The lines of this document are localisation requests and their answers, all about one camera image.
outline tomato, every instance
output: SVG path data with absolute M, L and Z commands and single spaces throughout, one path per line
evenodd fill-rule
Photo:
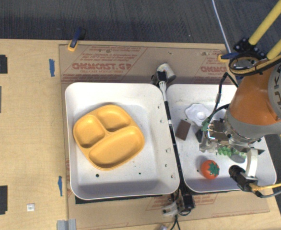
M 212 180 L 218 176 L 219 166 L 213 160 L 206 160 L 201 165 L 201 172 L 205 178 Z

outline yellow divided plate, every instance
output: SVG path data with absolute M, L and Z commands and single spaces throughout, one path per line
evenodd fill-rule
M 81 117 L 73 136 L 89 162 L 111 170 L 136 156 L 145 138 L 134 120 L 121 107 L 105 105 Z

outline wooden table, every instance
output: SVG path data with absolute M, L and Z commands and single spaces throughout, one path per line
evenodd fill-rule
M 69 219 L 59 74 L 59 45 L 67 43 L 0 39 L 0 55 L 8 57 L 8 74 L 0 74 L 0 185 L 8 186 L 8 210 L 0 215 L 1 230 L 56 229 L 57 220 Z M 170 43 L 82 43 L 190 46 Z M 55 61 L 54 77 L 50 75 L 49 59 Z M 62 177 L 62 196 L 59 176 Z M 27 204 L 31 203 L 35 203 L 35 211 L 27 211 Z M 268 213 L 182 221 L 180 226 L 183 230 L 281 229 L 281 216 L 275 198 L 267 199 L 267 203 Z M 159 226 L 120 229 L 156 230 Z

